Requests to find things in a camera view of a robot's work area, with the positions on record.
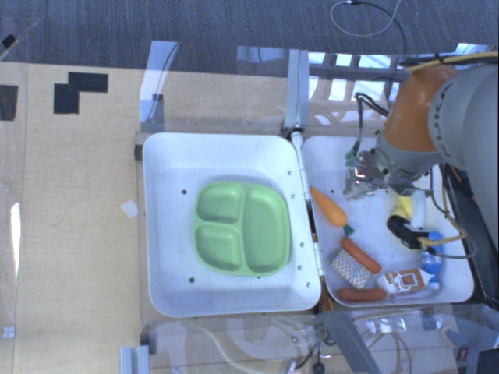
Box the orange and white patterned packet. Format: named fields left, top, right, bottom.
left=330, top=248, right=373, bottom=291

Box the white plastic tray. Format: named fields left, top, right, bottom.
left=141, top=132, right=323, bottom=319
left=301, top=134, right=476, bottom=309

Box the green divided plate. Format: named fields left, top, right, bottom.
left=192, top=181, right=293, bottom=278

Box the orange carrot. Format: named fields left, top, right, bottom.
left=310, top=186, right=356, bottom=236

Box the clear bottle with blue label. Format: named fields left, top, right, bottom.
left=419, top=230, right=444, bottom=284

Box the orange sausage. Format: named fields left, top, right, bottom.
left=339, top=236, right=383, bottom=275
left=335, top=287, right=388, bottom=303

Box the thin black and white rod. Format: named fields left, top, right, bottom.
left=288, top=129, right=325, bottom=278

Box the black cylinder on white bracket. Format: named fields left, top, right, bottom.
left=386, top=191, right=432, bottom=249

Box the brown and white carton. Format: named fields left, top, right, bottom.
left=375, top=267, right=441, bottom=298

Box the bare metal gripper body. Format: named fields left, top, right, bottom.
left=352, top=150, right=391, bottom=189

